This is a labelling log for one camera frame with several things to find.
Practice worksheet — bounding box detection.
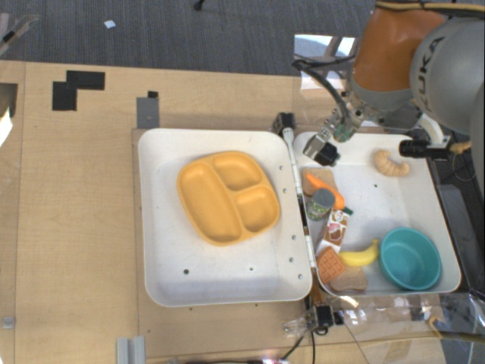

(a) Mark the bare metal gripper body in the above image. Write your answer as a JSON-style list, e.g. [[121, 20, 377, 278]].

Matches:
[[321, 102, 384, 144]]

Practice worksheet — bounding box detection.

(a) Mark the brown bread slice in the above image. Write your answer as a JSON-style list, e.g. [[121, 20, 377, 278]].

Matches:
[[301, 167, 336, 198], [327, 265, 369, 293]]

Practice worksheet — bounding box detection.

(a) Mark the orange carrot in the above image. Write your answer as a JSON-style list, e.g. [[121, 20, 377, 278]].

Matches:
[[305, 173, 355, 216]]

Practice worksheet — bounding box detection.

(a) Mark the green can with grey lid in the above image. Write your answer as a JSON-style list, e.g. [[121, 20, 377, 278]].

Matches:
[[305, 187, 337, 221]]

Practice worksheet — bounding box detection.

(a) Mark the beige croissant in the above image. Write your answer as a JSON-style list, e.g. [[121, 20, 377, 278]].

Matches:
[[373, 149, 411, 178]]

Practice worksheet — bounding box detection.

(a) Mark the white and brown carton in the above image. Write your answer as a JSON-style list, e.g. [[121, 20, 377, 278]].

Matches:
[[314, 208, 351, 256]]

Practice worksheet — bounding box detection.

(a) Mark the white plastic tray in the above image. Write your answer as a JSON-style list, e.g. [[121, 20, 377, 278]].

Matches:
[[293, 130, 463, 299], [137, 127, 314, 309]]

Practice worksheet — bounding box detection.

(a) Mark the yellow banana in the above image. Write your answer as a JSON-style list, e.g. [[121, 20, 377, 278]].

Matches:
[[337, 237, 381, 268]]

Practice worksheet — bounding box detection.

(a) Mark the orange waffle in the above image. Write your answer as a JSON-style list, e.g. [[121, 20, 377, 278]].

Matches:
[[315, 245, 348, 284]]

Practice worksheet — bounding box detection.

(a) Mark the orange divided plate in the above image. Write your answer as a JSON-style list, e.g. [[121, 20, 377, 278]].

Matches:
[[176, 149, 282, 247]]

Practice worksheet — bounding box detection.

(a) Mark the teal bowl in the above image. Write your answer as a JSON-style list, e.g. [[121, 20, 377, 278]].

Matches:
[[379, 226, 443, 292]]

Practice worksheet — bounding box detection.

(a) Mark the black block with thin wires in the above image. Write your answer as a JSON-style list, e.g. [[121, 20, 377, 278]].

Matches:
[[274, 111, 297, 130], [313, 304, 335, 330]]

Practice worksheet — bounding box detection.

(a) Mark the black cylinder on white bracket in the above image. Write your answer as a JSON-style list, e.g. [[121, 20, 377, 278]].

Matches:
[[398, 113, 452, 159]]

